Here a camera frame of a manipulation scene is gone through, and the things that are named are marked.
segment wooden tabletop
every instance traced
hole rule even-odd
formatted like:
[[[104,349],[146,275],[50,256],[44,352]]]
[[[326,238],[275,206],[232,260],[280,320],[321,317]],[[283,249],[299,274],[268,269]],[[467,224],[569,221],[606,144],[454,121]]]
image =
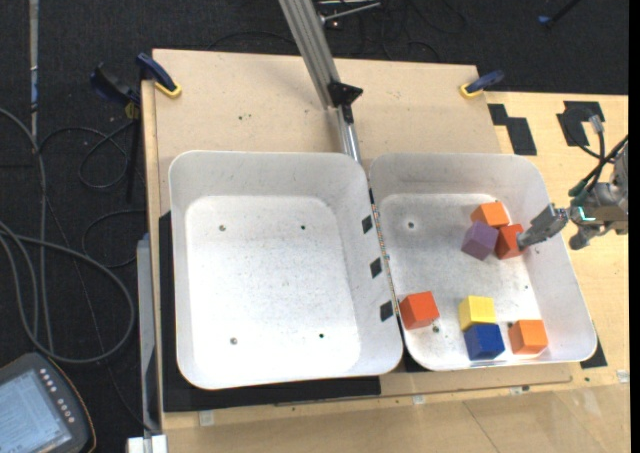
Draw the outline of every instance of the wooden tabletop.
[[[157,223],[170,209],[167,173],[175,156],[193,149],[331,152],[339,144],[334,118],[320,107],[299,57],[174,50],[156,50],[153,56],[183,87],[175,100],[149,82],[142,88],[152,273],[159,316]],[[600,107],[609,147],[628,132],[626,96],[485,92],[465,99],[458,89],[478,77],[473,66],[342,59],[336,65],[342,81],[364,89],[353,109],[365,169],[384,152],[520,154],[525,124],[537,151],[525,156],[540,170],[555,204],[567,206],[568,189],[593,168],[594,159],[567,145],[557,117],[565,102]],[[584,129],[591,145],[597,145],[589,128]],[[525,147],[531,149],[530,142]],[[574,233],[575,227],[569,224],[562,235],[568,242]],[[206,449],[211,441],[217,445],[214,451],[221,452],[361,451],[364,447],[383,451],[400,444],[407,451],[424,451],[424,440],[432,445],[440,441],[438,451],[508,451],[498,444],[516,440],[517,416],[527,409],[522,418],[527,427],[543,434],[547,425],[555,429],[557,423],[536,418],[536,412],[545,416],[551,408],[567,418],[562,433],[555,435],[568,437],[570,446],[575,446],[560,449],[566,444],[556,441],[557,451],[626,451],[630,435],[629,407],[625,406],[630,369],[628,237],[609,233],[583,250],[570,251],[570,257],[604,353],[591,361],[595,367],[584,369],[576,362],[455,372],[398,369],[381,377],[379,398],[242,407],[206,415],[163,413],[170,451],[211,451]],[[597,423],[591,423],[586,399],[598,405]],[[606,416],[604,408],[611,410]],[[571,439],[585,419],[593,431],[586,438],[582,433],[580,440]],[[516,429],[507,426],[509,420]],[[211,422],[215,424],[201,426]],[[446,423],[446,431],[438,423]],[[618,427],[620,433],[609,437],[610,426]]]

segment metal pole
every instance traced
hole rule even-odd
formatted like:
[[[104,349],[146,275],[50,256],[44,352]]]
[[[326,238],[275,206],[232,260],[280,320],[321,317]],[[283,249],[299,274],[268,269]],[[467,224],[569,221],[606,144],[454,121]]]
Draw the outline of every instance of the metal pole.
[[[354,124],[345,120],[342,106],[334,106],[329,93],[331,83],[340,83],[322,21],[311,0],[278,0],[311,76],[322,106],[335,108],[342,151],[361,163]]]

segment cube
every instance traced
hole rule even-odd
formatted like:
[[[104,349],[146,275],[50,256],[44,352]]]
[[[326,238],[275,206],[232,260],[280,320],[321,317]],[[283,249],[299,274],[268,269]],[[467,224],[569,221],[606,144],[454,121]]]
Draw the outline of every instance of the cube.
[[[537,354],[549,344],[542,320],[518,320],[509,329],[509,341],[516,355]]]
[[[496,311],[493,298],[469,295],[458,304],[460,330],[467,330],[472,325],[480,323],[495,323]]]
[[[413,293],[400,302],[400,316],[407,330],[427,327],[440,317],[440,311],[431,291]]]
[[[495,323],[474,325],[464,333],[464,342],[472,361],[495,359],[505,350],[500,327]]]
[[[477,220],[465,233],[460,250],[484,261],[494,251],[497,240],[498,230]]]
[[[507,210],[500,201],[480,204],[471,213],[471,220],[474,222],[479,220],[496,228],[509,225],[509,215],[507,215]]]
[[[496,256],[498,259],[508,259],[522,254],[518,247],[517,236],[524,229],[520,224],[509,224],[498,229],[498,240],[496,241]]]

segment yellow cube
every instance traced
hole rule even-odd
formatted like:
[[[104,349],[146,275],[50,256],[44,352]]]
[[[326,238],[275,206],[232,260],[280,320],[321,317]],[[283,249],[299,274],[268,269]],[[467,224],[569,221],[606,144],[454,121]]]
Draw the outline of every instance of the yellow cube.
[[[458,306],[460,329],[466,331],[478,323],[495,323],[496,311],[493,308],[493,298],[469,295]]]

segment black floor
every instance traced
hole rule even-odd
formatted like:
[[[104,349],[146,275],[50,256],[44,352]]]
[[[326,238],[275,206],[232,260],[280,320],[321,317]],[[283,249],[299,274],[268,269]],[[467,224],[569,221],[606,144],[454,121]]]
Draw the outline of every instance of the black floor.
[[[581,0],[552,28],[538,22],[538,16],[553,16],[571,1],[388,0],[382,10],[346,16],[327,38],[336,57],[473,64],[480,74],[500,69],[505,77],[494,90],[628,94],[629,0]],[[0,108],[30,129],[28,13],[25,0],[0,0]],[[93,92],[91,71],[105,62],[135,85],[135,57],[153,48],[295,54],[296,46],[277,0],[40,0],[39,24],[38,140],[53,134],[42,149],[50,202],[46,238],[82,251],[84,236],[90,256],[124,265],[113,272],[135,297],[136,267],[126,261],[145,232],[143,182],[136,178],[127,202],[125,181],[119,180],[125,159],[113,144],[81,165],[101,134],[128,124],[117,105]],[[125,153],[131,133],[126,128],[114,137]],[[29,140],[0,115],[0,221],[16,233],[39,234],[38,177]],[[38,250],[28,248],[37,271]],[[14,250],[30,309],[27,265]],[[0,365],[33,350],[6,259],[0,250]],[[99,355],[96,329],[104,349],[114,346],[128,320],[118,290],[82,265],[80,278],[68,256],[49,252],[46,261],[55,352]],[[42,327],[39,337],[45,341]],[[139,415],[135,337],[109,367],[111,374],[102,364],[65,365],[95,421],[98,451],[116,452],[143,432],[111,380],[113,375]]]

